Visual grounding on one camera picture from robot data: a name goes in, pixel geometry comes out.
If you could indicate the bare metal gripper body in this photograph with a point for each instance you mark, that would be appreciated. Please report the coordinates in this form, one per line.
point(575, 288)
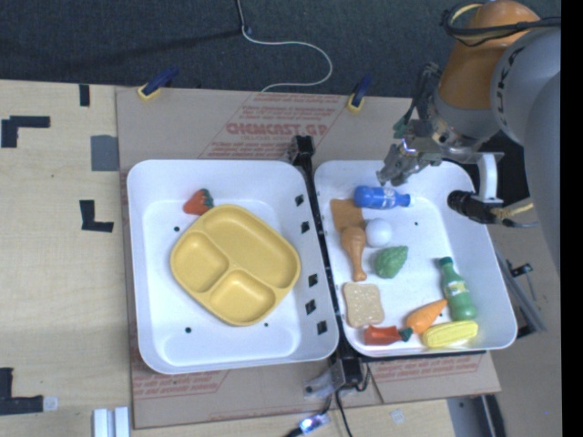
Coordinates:
point(426, 146)

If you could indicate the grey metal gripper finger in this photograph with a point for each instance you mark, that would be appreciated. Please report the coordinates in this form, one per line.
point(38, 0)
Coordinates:
point(401, 176)
point(385, 172)

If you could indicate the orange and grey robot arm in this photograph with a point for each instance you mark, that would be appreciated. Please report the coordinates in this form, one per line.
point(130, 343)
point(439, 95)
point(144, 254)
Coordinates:
point(524, 89)

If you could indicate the blue bottle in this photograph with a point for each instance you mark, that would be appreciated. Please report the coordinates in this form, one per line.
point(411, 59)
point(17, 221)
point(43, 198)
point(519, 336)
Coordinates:
point(378, 197)

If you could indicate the white egg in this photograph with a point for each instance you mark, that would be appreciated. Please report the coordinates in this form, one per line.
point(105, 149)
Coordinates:
point(379, 232)

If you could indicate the white plastic tray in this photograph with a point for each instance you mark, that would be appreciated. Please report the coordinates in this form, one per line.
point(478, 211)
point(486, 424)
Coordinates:
point(159, 262)
point(423, 244)

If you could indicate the tan chicken drumstick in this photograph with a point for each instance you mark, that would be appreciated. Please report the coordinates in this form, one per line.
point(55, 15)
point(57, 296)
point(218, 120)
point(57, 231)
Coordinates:
point(354, 244)

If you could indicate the green lettuce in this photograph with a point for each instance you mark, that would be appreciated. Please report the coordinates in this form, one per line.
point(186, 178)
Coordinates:
point(391, 262)

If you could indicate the thin black rod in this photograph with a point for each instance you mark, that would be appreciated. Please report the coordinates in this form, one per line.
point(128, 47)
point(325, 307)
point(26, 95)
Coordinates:
point(324, 253)

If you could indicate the green bottle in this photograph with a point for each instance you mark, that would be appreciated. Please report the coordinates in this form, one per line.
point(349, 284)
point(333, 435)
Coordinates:
point(457, 294)

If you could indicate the beige bread slice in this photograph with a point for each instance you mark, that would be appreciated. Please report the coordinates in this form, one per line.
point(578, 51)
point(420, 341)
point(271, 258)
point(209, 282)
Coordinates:
point(363, 304)

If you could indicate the orange carrot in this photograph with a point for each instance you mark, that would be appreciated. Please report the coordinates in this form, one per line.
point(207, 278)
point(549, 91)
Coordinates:
point(426, 317)

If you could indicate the red pepper with green stem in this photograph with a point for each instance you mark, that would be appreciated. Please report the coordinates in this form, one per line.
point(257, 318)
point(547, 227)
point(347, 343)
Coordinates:
point(380, 335)

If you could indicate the yellow corn cob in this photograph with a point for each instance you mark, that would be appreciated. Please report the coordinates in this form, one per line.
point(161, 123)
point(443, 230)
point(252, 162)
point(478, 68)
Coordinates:
point(450, 333)

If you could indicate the yellow divided plate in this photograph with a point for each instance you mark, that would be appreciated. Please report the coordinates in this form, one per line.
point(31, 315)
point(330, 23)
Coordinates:
point(237, 253)

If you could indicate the red strawberry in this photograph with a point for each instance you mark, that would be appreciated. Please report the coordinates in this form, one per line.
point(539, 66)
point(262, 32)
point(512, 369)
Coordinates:
point(197, 203)

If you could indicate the brown cardboard board, red print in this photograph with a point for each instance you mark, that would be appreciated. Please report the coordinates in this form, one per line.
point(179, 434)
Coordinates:
point(182, 121)

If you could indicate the black cylinder on white bracket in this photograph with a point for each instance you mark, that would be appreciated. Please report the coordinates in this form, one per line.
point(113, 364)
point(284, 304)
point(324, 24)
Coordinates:
point(469, 205)

